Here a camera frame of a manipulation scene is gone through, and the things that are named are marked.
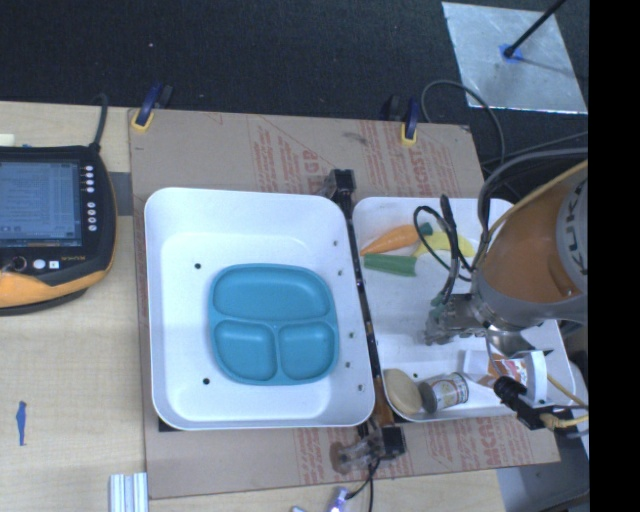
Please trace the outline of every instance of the black cable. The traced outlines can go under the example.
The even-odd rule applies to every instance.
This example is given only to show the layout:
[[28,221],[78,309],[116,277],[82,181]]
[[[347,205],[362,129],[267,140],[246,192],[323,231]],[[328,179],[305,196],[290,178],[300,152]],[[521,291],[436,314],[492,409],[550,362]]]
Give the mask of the black cable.
[[469,89],[466,85],[463,85],[463,84],[461,84],[459,82],[454,82],[452,80],[436,80],[435,82],[431,82],[430,84],[428,84],[422,90],[422,94],[420,96],[420,107],[422,108],[422,115],[424,116],[425,120],[428,123],[431,122],[429,114],[427,114],[427,108],[426,108],[425,103],[424,103],[424,97],[425,97],[427,91],[429,91],[429,89],[431,89],[431,88],[433,88],[433,87],[435,87],[437,85],[450,85],[450,86],[453,86],[453,87],[458,87],[458,88],[464,90],[470,96],[473,96],[476,99],[476,101],[478,103],[480,103],[484,107],[486,112],[489,114],[489,117],[491,117],[491,120],[493,121],[493,124],[495,125],[496,130],[498,132],[498,136],[500,137],[500,158],[499,158],[499,161],[500,161],[500,163],[503,163],[504,160],[505,160],[505,155],[506,155],[506,149],[505,149],[506,145],[505,145],[505,142],[504,142],[504,132],[502,130],[502,125],[500,124],[500,121],[498,121],[498,118],[494,114],[493,110],[491,110],[491,107],[489,107],[487,102],[484,101],[474,91]]
[[556,428],[553,430],[553,433],[559,437],[565,437],[567,439],[579,439],[581,437],[585,437],[589,435],[589,429],[586,430],[577,430],[577,431],[569,431],[566,432],[562,429]]
[[356,489],[353,492],[350,492],[349,494],[347,494],[346,496],[346,500],[350,500],[355,498],[358,494],[360,494],[362,492],[362,490],[369,485],[370,490],[369,490],[369,512],[371,512],[373,510],[373,476],[375,475],[378,466],[380,466],[380,459],[377,459],[376,462],[374,464],[369,464],[369,476],[367,477],[367,479],[364,481],[364,483],[358,487],[358,489]]
[[440,196],[440,209],[442,210],[443,220],[446,223],[445,233],[449,239],[449,249],[451,251],[451,265],[449,268],[449,275],[442,290],[442,303],[449,302],[449,298],[453,293],[453,286],[455,285],[456,278],[460,271],[460,249],[458,247],[458,231],[456,229],[456,223],[453,220],[453,212],[451,211],[451,205],[449,204],[449,198],[444,194]]
[[569,410],[569,409],[585,409],[585,410],[589,410],[589,406],[588,405],[559,405],[556,407],[556,409],[554,409],[554,413],[556,412],[562,412],[565,410]]
[[538,30],[540,25],[542,25],[547,20],[547,18],[551,16],[554,12],[556,12],[558,8],[566,1],[567,0],[556,0],[556,3],[553,4],[551,7],[549,7],[542,14],[542,16],[540,16],[540,18],[538,18],[536,22],[533,25],[531,25],[531,27],[529,27],[527,31],[518,38],[518,40],[515,43],[513,43],[512,45],[508,46],[505,49],[505,51],[503,52],[503,55],[507,59],[510,59],[513,56],[514,52],[518,49],[518,46],[524,43],[531,36],[531,34],[533,34],[536,30]]
[[485,180],[482,188],[480,189],[480,193],[478,194],[478,219],[480,220],[480,224],[482,226],[482,235],[480,238],[481,246],[485,246],[489,243],[488,233],[490,201],[495,192],[499,190],[500,187],[504,186],[506,183],[516,177],[539,171],[538,167],[517,168],[515,167],[517,164],[530,161],[544,162],[546,161],[546,159],[562,157],[572,158],[584,156],[584,158],[586,158],[588,153],[588,148],[538,151],[528,155],[516,157],[496,168],[496,170]]
[[[440,196],[440,208],[442,209],[442,214],[451,228],[450,237],[449,237],[449,245],[451,247],[452,252],[455,254],[455,259],[458,263],[461,263],[462,266],[469,272],[471,272],[471,265],[467,263],[466,258],[462,255],[460,251],[460,245],[458,243],[458,226],[456,225],[456,220],[453,216],[453,211],[451,210],[451,203],[449,202],[449,198],[442,194]],[[458,275],[456,271],[456,277],[462,278],[462,276]]]
[[[589,135],[589,131],[584,131],[584,132],[580,132],[580,133],[576,133],[575,135],[568,135],[566,137],[561,137],[559,139],[555,139],[555,140],[551,140],[549,142],[543,142],[542,144],[536,144],[534,146],[528,146],[526,148],[523,149],[519,149],[517,151],[512,151],[510,153],[507,153],[506,157],[507,158],[511,158],[514,156],[519,156],[519,155],[523,155],[525,153],[531,153],[533,151],[537,151],[539,149],[544,149],[544,148],[548,148],[549,146],[555,146],[556,144],[562,144],[563,142],[567,142],[569,140],[572,139],[578,139],[580,137],[584,137],[585,135]],[[500,161],[500,157],[495,157],[495,158],[490,158],[489,160],[483,160],[482,162],[480,162],[480,165],[485,166],[487,164],[493,164],[495,162]]]
[[[433,208],[431,208],[430,206],[418,206],[414,212],[413,212],[413,225],[416,228],[416,231],[418,233],[418,237],[420,238],[420,242],[422,244],[424,244],[424,246],[427,248],[427,250],[429,251],[429,253],[436,259],[436,261],[438,263],[440,263],[440,265],[442,265],[444,268],[446,268],[450,273],[451,273],[451,269],[452,267],[447,265],[442,258],[440,258],[440,256],[438,256],[436,254],[436,252],[433,250],[433,248],[429,245],[429,242],[427,242],[427,240],[425,239],[424,235],[420,232],[420,225],[418,224],[418,215],[420,214],[420,212],[427,212],[430,213],[431,215],[433,215],[436,220],[438,221],[438,225],[442,228],[443,231],[445,231],[447,233],[447,238],[449,239],[449,246],[450,248],[453,250],[456,250],[455,248],[458,248],[458,239],[457,239],[457,233],[456,233],[456,239],[455,239],[455,243],[452,245],[451,244],[451,237],[450,237],[450,226],[448,225],[448,223],[442,218],[442,216]],[[460,250],[459,248],[457,249],[457,257],[459,259],[460,262],[462,262],[462,265],[465,267],[465,269],[467,269],[468,271],[471,270],[471,266],[469,265],[469,263],[467,262],[467,260],[464,258],[464,256],[462,256],[462,254],[460,254]],[[462,281],[466,281],[466,282],[471,282],[471,278],[466,277],[466,276],[461,276],[461,275],[457,275],[457,278],[459,278]],[[441,292],[442,294],[445,294],[446,289],[449,286],[452,286],[452,284],[449,282],[449,280],[447,280],[447,283],[445,283],[445,286],[442,288]]]
[[106,94],[100,93],[91,100],[91,104],[95,105],[98,102],[101,105],[100,119],[98,120],[98,128],[96,129],[96,135],[93,138],[93,142],[89,144],[89,146],[95,148],[96,151],[100,151],[100,140],[102,139],[102,132],[104,132],[104,125],[107,122],[109,98]]

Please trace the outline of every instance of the screen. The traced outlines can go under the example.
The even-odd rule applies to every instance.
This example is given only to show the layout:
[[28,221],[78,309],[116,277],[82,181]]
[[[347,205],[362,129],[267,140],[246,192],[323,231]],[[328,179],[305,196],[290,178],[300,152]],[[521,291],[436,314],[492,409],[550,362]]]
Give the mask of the screen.
[[0,161],[0,247],[81,245],[78,164]]

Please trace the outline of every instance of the button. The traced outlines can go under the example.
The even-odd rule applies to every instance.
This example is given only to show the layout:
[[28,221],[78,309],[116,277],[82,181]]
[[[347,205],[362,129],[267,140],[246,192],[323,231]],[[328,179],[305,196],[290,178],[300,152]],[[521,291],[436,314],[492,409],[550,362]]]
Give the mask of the button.
[[24,256],[14,256],[11,258],[11,265],[17,272],[22,272],[27,268],[27,259]]

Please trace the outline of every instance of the black carpet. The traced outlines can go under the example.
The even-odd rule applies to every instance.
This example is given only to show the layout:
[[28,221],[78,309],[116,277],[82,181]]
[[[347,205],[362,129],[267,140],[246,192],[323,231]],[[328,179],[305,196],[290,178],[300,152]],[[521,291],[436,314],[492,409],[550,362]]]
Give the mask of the black carpet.
[[[458,3],[543,12],[553,0]],[[589,0],[555,13],[585,103]],[[0,18],[0,100],[139,106],[154,80],[168,108],[377,119],[397,95],[419,100],[460,82],[439,0],[14,0]],[[433,122],[469,125],[481,161],[500,154],[496,128],[464,91],[434,88]],[[587,115],[498,110],[507,153],[560,138],[584,147]]]

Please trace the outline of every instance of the blue clamp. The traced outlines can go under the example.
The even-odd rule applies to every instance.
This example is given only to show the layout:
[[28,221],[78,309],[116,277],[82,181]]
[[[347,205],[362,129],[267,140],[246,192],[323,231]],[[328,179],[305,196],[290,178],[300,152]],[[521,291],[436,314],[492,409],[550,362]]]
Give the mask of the blue clamp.
[[149,89],[147,96],[142,102],[142,107],[136,111],[131,119],[131,126],[133,128],[141,132],[146,132],[149,129],[151,121],[153,120],[153,108],[162,93],[162,89],[162,84],[159,81],[156,80],[153,82],[151,89]]
[[413,146],[418,140],[418,116],[420,110],[415,99],[409,100],[409,108],[402,123],[400,141],[403,146]]

